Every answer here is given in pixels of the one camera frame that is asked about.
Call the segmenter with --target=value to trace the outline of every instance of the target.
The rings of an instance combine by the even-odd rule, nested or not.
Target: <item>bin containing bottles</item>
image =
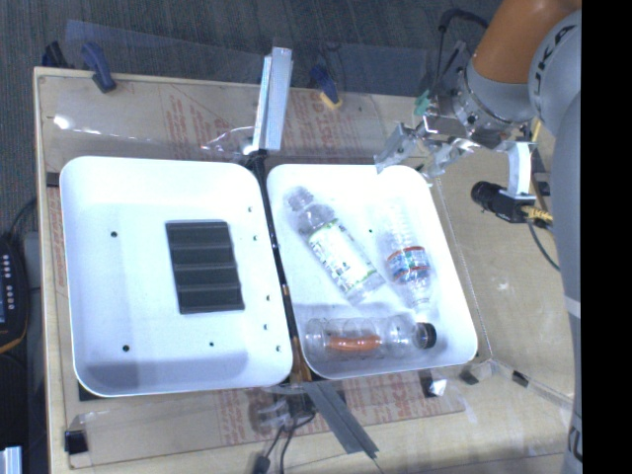
[[[274,167],[278,249],[311,369],[338,379],[458,365],[477,351],[424,178],[405,166]]]

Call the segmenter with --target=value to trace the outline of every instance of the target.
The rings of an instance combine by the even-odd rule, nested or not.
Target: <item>water bottle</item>
[[[303,187],[292,190],[286,201],[298,233],[352,305],[358,305],[386,282],[332,207],[314,201]]]
[[[426,248],[413,231],[402,198],[383,208],[380,251],[386,272],[410,308],[430,309],[435,287],[434,271]]]
[[[401,358],[432,348],[436,329],[398,314],[386,318],[313,318],[305,326],[305,355],[314,361]]]

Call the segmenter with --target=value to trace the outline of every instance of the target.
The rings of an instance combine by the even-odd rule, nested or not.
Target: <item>table surface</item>
[[[198,146],[186,144],[174,116],[197,119],[200,125],[193,139],[199,140],[203,122],[215,124],[210,133],[203,135],[206,137],[226,131],[227,127],[252,124],[249,121],[254,121],[258,96],[258,87],[249,85],[134,75],[115,78],[119,82],[118,98],[95,94],[96,90],[90,92],[89,72],[38,67],[34,75],[50,471],[249,472],[254,455],[272,444],[268,436],[188,450],[185,445],[174,449],[173,435],[165,433],[164,443],[172,447],[169,454],[161,454],[158,448],[153,453],[147,449],[133,459],[125,454],[117,457],[121,442],[137,441],[138,450],[144,451],[146,446],[142,443],[146,437],[142,434],[148,428],[146,423],[138,423],[139,417],[164,420],[162,411],[182,411],[185,404],[200,410],[202,401],[196,401],[196,395],[147,398],[133,403],[124,399],[80,401],[76,396],[69,359],[65,274],[59,262],[63,238],[55,217],[60,212],[58,192],[47,183],[49,173],[59,172],[72,157],[112,155],[113,149],[123,149],[124,155],[130,156],[149,153],[150,158],[198,159]],[[289,118],[290,130],[293,124],[304,121],[301,118],[317,121],[320,108],[314,109],[317,105],[307,103],[316,100],[315,92],[291,91],[296,101],[305,103],[295,104]],[[292,153],[313,157],[314,150],[318,154],[319,149],[322,155],[323,146],[335,149],[330,154],[332,161],[367,158],[380,148],[398,121],[411,124],[412,99],[346,94],[344,100],[346,112],[335,121],[330,119],[329,126],[312,124],[309,134],[304,128],[298,131],[294,127],[300,141],[298,151],[291,150],[281,160],[287,161]],[[130,101],[136,102],[133,108]],[[74,116],[70,128],[69,115]],[[60,116],[66,117],[65,128],[61,128],[64,124],[60,125]],[[332,137],[332,129],[339,131],[340,142]],[[353,145],[346,147],[345,139]],[[550,158],[550,148],[550,142],[543,137],[540,149],[545,163]],[[415,165],[423,159],[423,153],[415,154],[406,163]],[[291,472],[423,472],[445,468],[445,472],[457,474],[559,470],[574,382],[571,336],[560,278],[539,253],[525,226],[510,225],[490,213],[482,213],[469,197],[471,186],[477,181],[505,183],[506,162],[506,156],[500,153],[479,150],[451,165],[444,176],[432,183],[434,201],[479,338],[479,353],[468,365],[478,382],[469,384],[471,380],[468,383],[459,378],[463,367],[433,371],[435,380],[446,383],[443,396],[427,399],[420,404],[420,413],[404,413],[405,419],[367,420],[365,429],[379,450],[375,462],[363,453],[346,454],[331,432],[313,429],[308,434],[298,434],[285,457],[285,467],[291,467]],[[554,256],[552,241],[544,238],[542,242]],[[516,372],[524,378],[516,379]],[[525,380],[527,385],[516,384]],[[359,382],[357,388],[361,389],[361,385]],[[136,422],[126,422],[122,418],[125,414],[135,417]],[[171,423],[178,423],[184,434],[195,432],[193,422],[187,428],[191,411],[180,419],[171,418],[175,420]],[[89,432],[90,450],[68,455],[64,452],[64,431],[77,423]],[[161,443],[156,435],[160,432],[153,433],[152,440]],[[279,453],[277,447],[272,454],[271,472],[278,465]]]

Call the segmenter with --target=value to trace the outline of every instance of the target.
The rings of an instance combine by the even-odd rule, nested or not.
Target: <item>white tray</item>
[[[330,379],[420,370],[459,365],[477,351],[477,338],[469,308],[452,261],[435,204],[426,181],[413,169],[393,166],[377,174],[370,165],[279,165],[268,176],[268,190],[275,220],[283,269],[289,286],[301,341],[312,318],[385,317],[408,314],[415,321],[431,322],[437,331],[436,345],[402,358],[306,361]],[[434,313],[411,310],[389,285],[382,286],[358,306],[351,306],[292,227],[283,197],[292,188],[304,186],[331,205],[349,232],[374,262],[381,262],[377,237],[380,208],[392,195],[415,220],[414,232],[426,247],[436,271],[437,304]],[[386,275],[385,269],[376,264]]]
[[[243,167],[80,157],[60,177],[73,362],[105,397],[271,386],[292,364],[261,190]],[[243,311],[179,312],[165,223],[224,220]]]

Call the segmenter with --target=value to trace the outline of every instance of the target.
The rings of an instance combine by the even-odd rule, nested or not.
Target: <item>gray carpet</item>
[[[54,40],[76,68],[82,43],[93,40],[114,72],[234,82],[258,82],[263,56],[282,44],[294,51],[293,86],[310,86],[309,69],[325,61],[341,90],[415,96],[433,75],[441,14],[458,7],[489,21],[501,2],[0,0],[0,230],[36,195],[32,75]],[[482,34],[453,21],[444,47],[464,40],[473,50]],[[16,235],[33,230],[31,213]],[[21,361],[24,344],[12,353]],[[0,365],[5,382],[6,370]],[[7,391],[24,391],[22,383]]]

